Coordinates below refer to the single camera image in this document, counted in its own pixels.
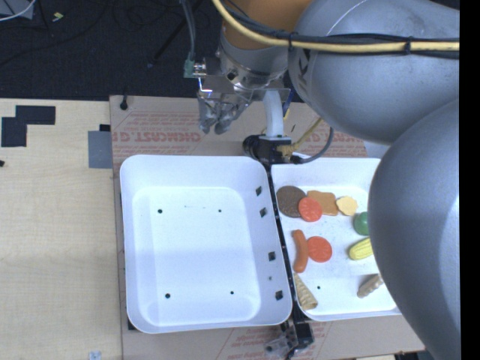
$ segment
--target black cable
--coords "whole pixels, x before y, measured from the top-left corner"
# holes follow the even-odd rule
[[[145,26],[150,26],[156,23],[160,18],[162,18],[166,13],[173,13],[164,8],[163,10],[158,10],[158,7],[152,7],[144,4],[133,4],[131,6],[122,7],[120,4],[125,3],[125,0],[115,0],[112,4],[112,18],[119,28],[126,32],[138,32],[143,29]],[[153,17],[151,19],[146,19],[145,15],[137,13],[138,10],[151,10],[153,12]],[[124,19],[122,20],[120,14],[124,13]],[[134,28],[130,28],[126,24],[133,25]]]
[[[323,156],[323,154],[325,154],[325,152],[327,152],[327,150],[330,148],[330,145],[332,144],[333,135],[334,135],[334,129],[332,127],[330,127],[330,131],[328,132],[327,142],[320,152],[318,152],[317,154],[314,154],[313,156],[310,156],[310,157],[299,157],[299,156],[293,155],[290,158],[290,162],[292,162],[294,164],[306,164],[306,163],[310,163],[311,161],[314,161],[317,158]]]
[[[192,11],[195,12],[198,7],[203,3],[204,0],[196,0],[195,3],[192,6]],[[173,41],[173,39],[179,34],[179,32],[183,29],[185,24],[187,23],[187,20],[183,18],[181,22],[175,27],[175,29],[172,31],[170,36],[166,39],[166,41],[163,43],[161,48],[155,53],[153,59],[151,60],[151,63],[149,64],[149,67],[152,65],[156,64],[159,60],[159,58],[162,56],[164,51],[168,48],[170,43]]]
[[[66,44],[70,41],[73,41],[73,40],[76,40],[77,38],[80,38],[82,37],[85,33],[87,33],[88,31],[90,31],[90,29],[94,28],[98,22],[101,20],[101,18],[104,16],[105,12],[107,11],[107,8],[109,7],[108,4],[103,4],[103,9],[102,11],[100,12],[100,14],[96,17],[96,19],[93,21],[92,24],[90,24],[87,28],[83,29],[81,32],[75,34],[74,36],[72,37],[69,37],[69,38],[66,38],[64,40],[60,40],[60,41],[56,41],[55,43],[53,44],[49,44],[49,45],[46,45],[46,46],[39,46],[37,48],[31,48],[31,49],[28,49],[26,51],[22,51],[22,52],[18,52],[17,54],[15,55],[12,55],[11,57],[9,58],[6,58],[5,60],[2,60],[0,61],[0,67],[3,67],[5,66],[6,64],[8,64],[9,62],[13,61],[14,59],[17,59],[21,56],[24,56],[24,55],[28,55],[29,53],[34,53],[34,52],[37,52],[37,51],[41,51],[41,50],[48,50],[50,48],[53,48],[53,47],[57,47],[59,45],[62,45],[62,44]]]
[[[50,27],[47,23],[47,19],[45,18],[44,8],[42,6],[41,0],[37,0],[37,3],[38,3],[38,9],[40,11],[40,15],[42,16],[43,24],[45,24],[46,30],[48,31],[49,35],[51,36],[52,33],[50,32]]]
[[[272,28],[267,25],[264,25],[256,20],[252,20],[248,15],[243,13],[239,13],[238,11],[232,9],[228,5],[225,4],[224,0],[220,0],[221,4],[225,7],[225,9],[243,26],[247,27],[248,29],[257,32],[261,35],[271,36],[279,39],[289,40],[289,41],[301,41],[301,42],[311,42],[311,43],[326,43],[326,44],[350,44],[350,45],[364,45],[364,44],[378,44],[379,42],[384,44],[388,42],[407,42],[407,41],[437,41],[437,42],[458,42],[459,39],[423,39],[423,38],[416,38],[416,37],[404,37],[404,36],[396,36],[396,35],[389,35],[389,34],[337,34],[337,35],[330,35],[330,36],[308,36],[297,34],[296,32],[289,32],[284,31],[282,29]],[[337,53],[343,54],[343,52],[323,52],[323,53]],[[402,54],[401,51],[380,51],[380,52],[365,52],[365,53],[353,53],[349,54],[349,56],[373,56],[373,55],[385,55],[385,54]],[[446,58],[446,59],[458,59],[459,53],[456,51],[412,51],[412,54],[418,54],[422,56],[431,56],[436,58]]]
[[[187,20],[188,32],[190,34],[190,52],[188,53],[188,60],[195,59],[195,40],[196,40],[196,30],[195,30],[195,21],[194,13],[191,9],[190,3],[188,0],[179,0],[181,6],[183,7],[185,19]]]

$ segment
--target white bin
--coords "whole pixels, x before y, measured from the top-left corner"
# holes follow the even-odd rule
[[[276,165],[278,189],[350,195],[366,210],[378,159],[322,157]],[[249,157],[136,155],[121,165],[127,314],[146,333],[277,325],[293,306],[264,167]],[[346,249],[361,236],[352,218],[324,215],[316,223],[280,213],[290,262],[291,237],[326,237],[329,262],[309,262],[302,280],[319,305],[312,320],[399,314],[386,287],[358,298],[377,273],[374,258],[354,262]]]

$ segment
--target gray robot arm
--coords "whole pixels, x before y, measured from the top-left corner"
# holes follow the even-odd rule
[[[390,146],[369,194],[376,261],[433,357],[460,359],[460,12],[428,0],[304,5],[286,46],[242,47],[222,32],[214,73],[200,68],[201,120],[221,133],[265,92],[284,100],[288,71],[335,130]]]

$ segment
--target toy bread slice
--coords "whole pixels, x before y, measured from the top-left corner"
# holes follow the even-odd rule
[[[309,190],[308,197],[313,197],[321,206],[324,215],[337,216],[338,207],[337,198],[331,192],[320,192],[319,190]]]

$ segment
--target yellow cable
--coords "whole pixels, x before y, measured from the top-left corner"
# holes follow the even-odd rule
[[[296,47],[306,48],[309,50],[336,52],[336,53],[382,53],[382,52],[403,52],[405,50],[405,41],[391,43],[376,44],[330,44],[330,43],[311,43],[292,40],[289,42],[284,39],[264,36],[262,34],[251,31],[238,22],[228,10],[224,7],[220,0],[212,0],[220,15],[238,32],[257,41],[261,44],[279,47]],[[412,41],[410,43],[412,51],[459,51],[460,42],[450,41]]]
[[[310,127],[310,129],[307,130],[307,132],[305,132],[303,136],[298,139],[297,142],[293,143],[293,145],[295,146],[295,150],[298,149],[301,144],[303,144],[303,142],[315,131],[315,128],[317,128],[318,124],[320,124],[322,121],[323,118],[318,118],[315,123],[313,123],[313,125]]]

